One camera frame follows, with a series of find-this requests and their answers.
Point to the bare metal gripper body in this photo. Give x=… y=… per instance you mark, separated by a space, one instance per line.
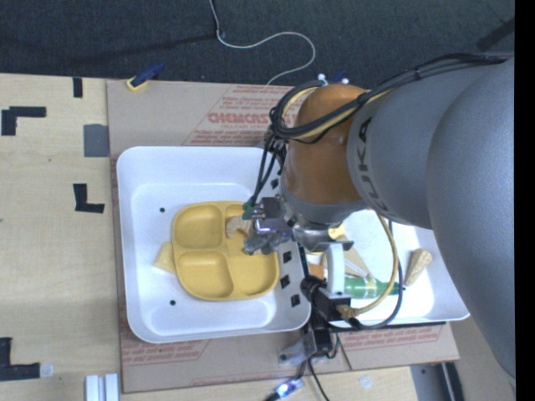
x=273 y=224

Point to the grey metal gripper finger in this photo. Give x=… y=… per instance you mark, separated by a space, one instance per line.
x=277 y=242
x=253 y=245

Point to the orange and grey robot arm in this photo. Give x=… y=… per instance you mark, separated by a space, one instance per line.
x=418 y=148

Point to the tan curved biscuit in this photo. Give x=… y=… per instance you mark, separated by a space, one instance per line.
x=231 y=227

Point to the orange toy food piece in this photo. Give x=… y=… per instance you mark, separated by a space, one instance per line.
x=316 y=270

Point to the yellow divided plate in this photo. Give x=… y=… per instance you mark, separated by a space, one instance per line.
x=200 y=240

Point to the yellow toy food piece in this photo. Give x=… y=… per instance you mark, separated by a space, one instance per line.
x=336 y=232

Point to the beige pizza slice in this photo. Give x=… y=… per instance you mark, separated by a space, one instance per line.
x=357 y=261

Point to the pale yellow cheese wedge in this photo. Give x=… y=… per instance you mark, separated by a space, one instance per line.
x=164 y=259

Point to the green bottle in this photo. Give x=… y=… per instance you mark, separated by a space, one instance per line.
x=363 y=287

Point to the white plastic tray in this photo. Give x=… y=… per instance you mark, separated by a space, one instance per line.
x=422 y=303
x=150 y=232

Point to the beige waffle cone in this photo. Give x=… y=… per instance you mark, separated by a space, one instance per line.
x=418 y=265

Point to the brown cardboard board, red print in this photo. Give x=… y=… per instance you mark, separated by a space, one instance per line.
x=175 y=111

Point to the black cylinder on white bracket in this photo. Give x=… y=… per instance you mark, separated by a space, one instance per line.
x=335 y=265

